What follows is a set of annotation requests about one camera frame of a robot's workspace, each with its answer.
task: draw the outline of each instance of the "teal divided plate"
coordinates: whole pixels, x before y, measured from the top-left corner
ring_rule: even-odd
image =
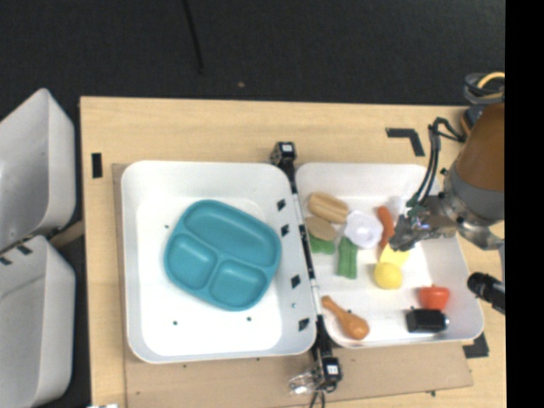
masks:
[[[249,309],[266,293],[281,258],[281,242],[267,224],[215,200],[192,204],[170,235],[168,278],[222,309]]]

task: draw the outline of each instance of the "white bin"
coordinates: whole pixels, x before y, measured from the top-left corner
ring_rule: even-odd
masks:
[[[76,277],[42,235],[76,206],[70,119],[39,89],[0,122],[0,406],[58,399],[71,380]]]

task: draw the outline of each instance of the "red tomato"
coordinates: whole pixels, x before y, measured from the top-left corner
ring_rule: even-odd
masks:
[[[450,299],[450,289],[447,287],[422,287],[419,289],[419,300],[425,309],[444,309]]]

